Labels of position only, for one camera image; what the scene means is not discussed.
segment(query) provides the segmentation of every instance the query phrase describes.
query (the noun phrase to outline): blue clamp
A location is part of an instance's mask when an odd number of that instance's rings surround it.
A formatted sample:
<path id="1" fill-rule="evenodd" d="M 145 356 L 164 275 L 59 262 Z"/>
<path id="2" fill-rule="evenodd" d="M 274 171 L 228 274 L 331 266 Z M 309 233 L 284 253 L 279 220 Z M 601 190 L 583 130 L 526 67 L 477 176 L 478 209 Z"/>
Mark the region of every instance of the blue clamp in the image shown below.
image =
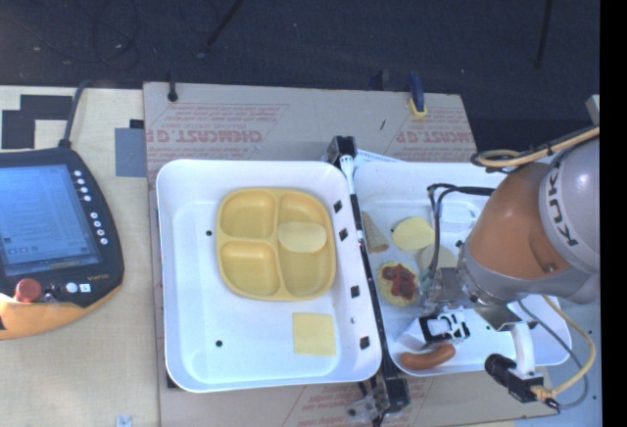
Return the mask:
<path id="1" fill-rule="evenodd" d="M 420 78 L 414 73 L 410 72 L 408 76 L 410 83 L 410 108 L 411 112 L 419 118 L 423 118 L 427 115 L 427 109 L 424 106 L 424 90 L 422 89 L 422 83 Z"/>

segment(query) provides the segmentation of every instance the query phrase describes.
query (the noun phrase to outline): yellow divided plate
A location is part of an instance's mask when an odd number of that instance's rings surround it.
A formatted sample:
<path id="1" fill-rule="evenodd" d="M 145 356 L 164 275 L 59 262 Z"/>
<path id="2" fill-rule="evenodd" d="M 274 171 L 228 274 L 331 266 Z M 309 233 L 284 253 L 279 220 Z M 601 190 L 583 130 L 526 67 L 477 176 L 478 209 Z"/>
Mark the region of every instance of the yellow divided plate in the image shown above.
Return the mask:
<path id="1" fill-rule="evenodd" d="M 289 188 L 231 192 L 217 212 L 219 273 L 258 300 L 309 300 L 335 280 L 331 218 L 313 195 Z"/>

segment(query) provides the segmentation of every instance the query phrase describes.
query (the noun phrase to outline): dark floor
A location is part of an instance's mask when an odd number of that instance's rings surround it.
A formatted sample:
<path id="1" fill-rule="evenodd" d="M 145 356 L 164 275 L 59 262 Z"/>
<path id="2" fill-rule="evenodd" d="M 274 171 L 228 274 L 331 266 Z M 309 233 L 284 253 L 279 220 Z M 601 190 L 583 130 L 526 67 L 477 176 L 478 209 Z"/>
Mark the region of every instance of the dark floor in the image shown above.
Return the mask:
<path id="1" fill-rule="evenodd" d="M 479 149 L 523 150 L 589 125 L 600 93 L 601 0 L 552 1 L 243 0 L 229 19 L 236 0 L 0 0 L 0 84 L 367 89 L 385 71 L 404 90 L 414 71 L 461 96 Z"/>

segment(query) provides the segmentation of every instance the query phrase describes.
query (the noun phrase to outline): red emergency stop button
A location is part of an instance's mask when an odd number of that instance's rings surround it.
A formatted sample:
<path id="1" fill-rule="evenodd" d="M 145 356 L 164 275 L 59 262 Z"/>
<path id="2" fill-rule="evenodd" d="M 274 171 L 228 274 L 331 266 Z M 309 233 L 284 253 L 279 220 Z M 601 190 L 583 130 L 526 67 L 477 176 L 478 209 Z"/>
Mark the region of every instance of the red emergency stop button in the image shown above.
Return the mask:
<path id="1" fill-rule="evenodd" d="M 41 296 L 41 284 L 35 279 L 26 277 L 16 284 L 16 300 L 30 304 Z"/>

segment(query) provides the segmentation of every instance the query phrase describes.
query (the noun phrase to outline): button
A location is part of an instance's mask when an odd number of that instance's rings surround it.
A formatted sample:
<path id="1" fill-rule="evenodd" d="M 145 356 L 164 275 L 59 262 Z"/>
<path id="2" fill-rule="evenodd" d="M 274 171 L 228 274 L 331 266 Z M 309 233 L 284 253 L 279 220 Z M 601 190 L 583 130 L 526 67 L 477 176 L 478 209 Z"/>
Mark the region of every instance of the button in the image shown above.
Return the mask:
<path id="1" fill-rule="evenodd" d="M 35 279 L 26 277 L 16 284 L 16 300 L 30 304 L 41 296 L 41 284 Z"/>

